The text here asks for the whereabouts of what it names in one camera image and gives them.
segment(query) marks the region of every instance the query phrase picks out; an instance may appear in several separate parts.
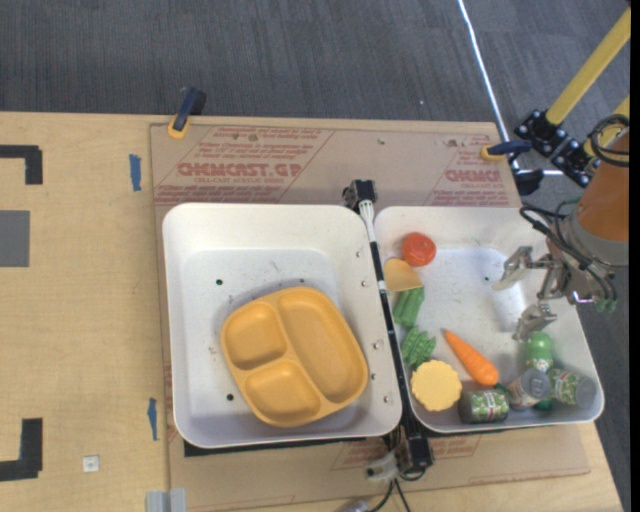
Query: red toy tomato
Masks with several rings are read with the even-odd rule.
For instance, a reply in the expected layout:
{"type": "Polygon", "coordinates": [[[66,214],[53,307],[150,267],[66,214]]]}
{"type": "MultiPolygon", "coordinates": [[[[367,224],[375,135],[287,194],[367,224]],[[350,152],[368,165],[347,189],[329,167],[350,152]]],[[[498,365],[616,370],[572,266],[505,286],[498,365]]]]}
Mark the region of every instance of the red toy tomato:
{"type": "Polygon", "coordinates": [[[436,244],[422,233],[409,233],[402,242],[402,259],[412,267],[424,267],[436,257],[436,244]]]}

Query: orange toy carrot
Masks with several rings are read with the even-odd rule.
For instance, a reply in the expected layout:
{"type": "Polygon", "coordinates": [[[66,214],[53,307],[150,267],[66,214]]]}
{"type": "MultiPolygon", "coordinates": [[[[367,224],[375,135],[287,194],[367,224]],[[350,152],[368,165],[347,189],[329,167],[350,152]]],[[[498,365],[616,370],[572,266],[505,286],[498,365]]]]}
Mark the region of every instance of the orange toy carrot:
{"type": "Polygon", "coordinates": [[[498,369],[491,361],[451,331],[444,330],[443,334],[473,380],[482,386],[498,383],[498,369]]]}

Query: gray floor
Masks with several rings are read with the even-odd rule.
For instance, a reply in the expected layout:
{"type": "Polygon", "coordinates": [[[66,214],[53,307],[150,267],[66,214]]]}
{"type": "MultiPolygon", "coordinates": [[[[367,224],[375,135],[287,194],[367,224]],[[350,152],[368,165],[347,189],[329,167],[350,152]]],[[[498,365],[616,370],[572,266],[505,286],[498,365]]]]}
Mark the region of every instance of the gray floor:
{"type": "MultiPolygon", "coordinates": [[[[618,20],[623,0],[467,0],[510,132],[547,108],[618,20]]],[[[0,110],[174,113],[180,90],[207,115],[492,121],[456,0],[0,0],[0,110]]],[[[578,139],[630,90],[630,48],[565,121],[578,139]]],[[[551,168],[534,154],[525,168],[551,168]]],[[[552,207],[580,189],[545,178],[552,207]]],[[[628,270],[611,315],[580,307],[606,408],[596,422],[631,509],[628,270]]]]}

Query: divided orange tray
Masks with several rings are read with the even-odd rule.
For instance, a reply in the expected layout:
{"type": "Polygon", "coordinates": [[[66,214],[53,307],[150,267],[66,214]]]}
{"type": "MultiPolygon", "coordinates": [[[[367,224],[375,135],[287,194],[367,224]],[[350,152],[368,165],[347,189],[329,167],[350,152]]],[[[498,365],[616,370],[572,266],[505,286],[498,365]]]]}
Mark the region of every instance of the divided orange tray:
{"type": "Polygon", "coordinates": [[[225,320],[222,350],[254,414],[276,427],[305,425],[364,390],[368,369],[346,320],[305,286],[256,299],[225,320]]]}

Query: wooden tabletop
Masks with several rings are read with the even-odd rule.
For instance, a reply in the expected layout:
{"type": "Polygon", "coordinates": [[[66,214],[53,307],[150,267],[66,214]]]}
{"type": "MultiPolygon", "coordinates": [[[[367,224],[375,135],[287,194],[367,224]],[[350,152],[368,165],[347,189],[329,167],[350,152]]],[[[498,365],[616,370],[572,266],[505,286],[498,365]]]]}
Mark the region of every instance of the wooden tabletop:
{"type": "MultiPolygon", "coordinates": [[[[24,160],[0,159],[0,211],[29,212],[30,222],[28,266],[0,267],[0,474],[21,457],[22,420],[43,422],[42,469],[37,478],[0,481],[2,510],[144,510],[147,491],[170,488],[165,422],[158,421],[154,440],[147,414],[150,398],[158,418],[165,414],[149,126],[168,121],[0,113],[0,143],[37,145],[44,178],[27,185],[24,160]],[[140,158],[138,191],[130,155],[140,158]],[[86,457],[96,455],[99,471],[87,471],[95,459],[86,457]]],[[[314,121],[327,128],[423,125],[314,121]]],[[[587,474],[410,492],[407,500],[412,510],[621,510],[595,426],[578,429],[587,474]]],[[[394,495],[385,509],[403,505],[394,495]]]]}

